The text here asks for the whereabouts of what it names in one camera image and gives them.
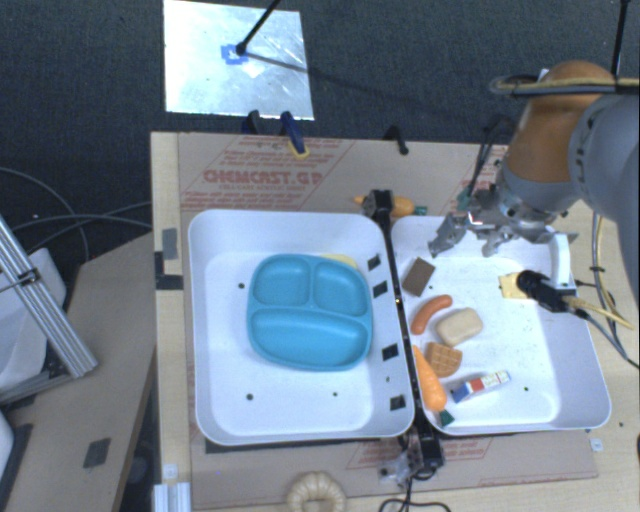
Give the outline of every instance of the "black rod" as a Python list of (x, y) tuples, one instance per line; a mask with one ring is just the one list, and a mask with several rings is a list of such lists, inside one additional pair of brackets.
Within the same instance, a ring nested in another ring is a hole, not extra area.
[(281, 0), (273, 0), (273, 2), (271, 2), (271, 5), (269, 7), (267, 7), (267, 10), (264, 11), (264, 14), (260, 17), (258, 22), (251, 29), (251, 32), (249, 32), (247, 34), (247, 37), (245, 37), (242, 42), (240, 42), (240, 43), (238, 43), (236, 45), (236, 53), (238, 55), (242, 56), (245, 53), (247, 53), (247, 46), (249, 45), (249, 43), (253, 39), (253, 36), (255, 36), (258, 33), (258, 30), (260, 30), (260, 27), (262, 27), (262, 25), (264, 25), (264, 22), (267, 21), (269, 16), (271, 16), (271, 13), (275, 10), (276, 7), (278, 7), (278, 4), (280, 2), (281, 2)]
[(627, 20), (627, 7), (630, 0), (620, 0), (620, 14), (618, 16), (618, 30), (616, 32), (616, 43), (613, 47), (613, 59), (611, 61), (611, 74), (615, 77), (620, 73), (620, 51), (622, 49), (622, 33)]

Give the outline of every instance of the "dark gray floor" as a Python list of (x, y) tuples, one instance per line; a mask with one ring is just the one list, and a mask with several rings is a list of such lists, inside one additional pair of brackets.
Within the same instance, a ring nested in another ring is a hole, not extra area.
[[(301, 11), (312, 69), (316, 120), (303, 131), (380, 138), (397, 123), (409, 140), (477, 141), (493, 114), (517, 117), (523, 106), (490, 95), (493, 77), (574, 58), (609, 68), (618, 5), (285, 0), (281, 8)], [(638, 75), (639, 14), (631, 2), (626, 76)], [(160, 0), (4, 0), (0, 34), (0, 166), (46, 181), (80, 213), (149, 200), (150, 131), (239, 130), (236, 118), (164, 111)], [(15, 226), (65, 212), (33, 185), (0, 174), (0, 213)], [(25, 229), (20, 239), (31, 246), (63, 226)], [(87, 232), (95, 256), (142, 230), (100, 224)], [(69, 279), (82, 261), (77, 233), (50, 247)]]

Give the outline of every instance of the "blue divided tray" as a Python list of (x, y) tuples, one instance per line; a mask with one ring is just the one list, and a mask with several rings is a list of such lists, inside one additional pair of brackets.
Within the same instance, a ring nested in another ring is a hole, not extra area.
[(371, 346), (369, 288), (356, 269), (339, 261), (271, 256), (251, 280), (247, 329), (252, 347), (269, 361), (348, 370)]

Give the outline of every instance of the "orange toy carrot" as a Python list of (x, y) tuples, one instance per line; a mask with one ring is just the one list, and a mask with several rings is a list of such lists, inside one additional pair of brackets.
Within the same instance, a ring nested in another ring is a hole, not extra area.
[(431, 368), (431, 365), (422, 355), (418, 347), (412, 345), (413, 357), (416, 361), (416, 370), (418, 372), (418, 381), (420, 381), (420, 390), (422, 391), (422, 399), (424, 405), (433, 412), (444, 411), (447, 405), (447, 392), (440, 384), (438, 376)]
[(411, 334), (422, 334), (431, 317), (441, 309), (450, 307), (451, 304), (453, 304), (451, 295), (438, 295), (431, 299), (416, 313), (413, 322), (411, 322)]

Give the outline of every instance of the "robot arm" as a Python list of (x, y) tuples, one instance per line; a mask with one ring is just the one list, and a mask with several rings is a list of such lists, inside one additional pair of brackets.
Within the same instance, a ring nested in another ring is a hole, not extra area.
[[(582, 61), (553, 68), (541, 80), (611, 80)], [(486, 240), (484, 256), (525, 238), (549, 243), (549, 225), (578, 199), (618, 224), (620, 245), (638, 302), (638, 95), (569, 94), (529, 101), (496, 183), (450, 214), (429, 243), (433, 256), (467, 230)]]

